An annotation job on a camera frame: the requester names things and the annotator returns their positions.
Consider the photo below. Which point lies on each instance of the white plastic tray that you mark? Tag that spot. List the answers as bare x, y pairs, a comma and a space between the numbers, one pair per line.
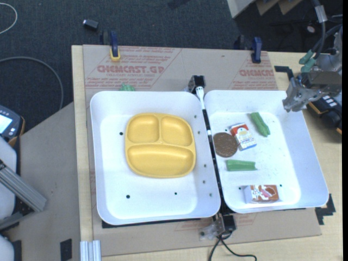
288, 156
152, 200

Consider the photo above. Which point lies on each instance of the red and white carton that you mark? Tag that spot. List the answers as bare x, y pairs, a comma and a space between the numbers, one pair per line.
244, 137

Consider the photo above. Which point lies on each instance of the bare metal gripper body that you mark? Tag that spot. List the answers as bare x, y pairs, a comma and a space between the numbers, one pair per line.
327, 75

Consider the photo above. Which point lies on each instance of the brown round biscuit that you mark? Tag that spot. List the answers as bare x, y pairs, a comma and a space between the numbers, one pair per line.
224, 145

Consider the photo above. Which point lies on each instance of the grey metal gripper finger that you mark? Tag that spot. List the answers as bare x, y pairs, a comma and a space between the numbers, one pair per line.
295, 89
299, 102

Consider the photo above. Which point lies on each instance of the green toy bean pod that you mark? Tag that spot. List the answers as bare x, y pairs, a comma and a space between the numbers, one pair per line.
239, 165
260, 124

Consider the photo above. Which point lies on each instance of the small black box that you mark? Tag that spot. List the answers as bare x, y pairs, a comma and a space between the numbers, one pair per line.
90, 24

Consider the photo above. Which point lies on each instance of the orange and white carton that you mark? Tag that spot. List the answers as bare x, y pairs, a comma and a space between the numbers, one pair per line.
262, 194

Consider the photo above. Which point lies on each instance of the brown cardboard board, red print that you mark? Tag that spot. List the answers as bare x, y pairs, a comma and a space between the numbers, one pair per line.
168, 64

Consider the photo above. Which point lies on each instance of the thin black and white rod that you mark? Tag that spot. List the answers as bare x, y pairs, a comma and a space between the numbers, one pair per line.
210, 135

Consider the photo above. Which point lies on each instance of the black cylinder on white bracket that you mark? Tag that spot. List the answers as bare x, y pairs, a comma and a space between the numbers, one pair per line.
333, 118

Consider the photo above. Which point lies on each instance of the green toy vegetable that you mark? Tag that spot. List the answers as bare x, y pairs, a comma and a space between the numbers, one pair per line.
127, 87

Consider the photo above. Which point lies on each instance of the yellow divided plate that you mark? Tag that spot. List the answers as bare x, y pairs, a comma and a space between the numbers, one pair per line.
160, 154

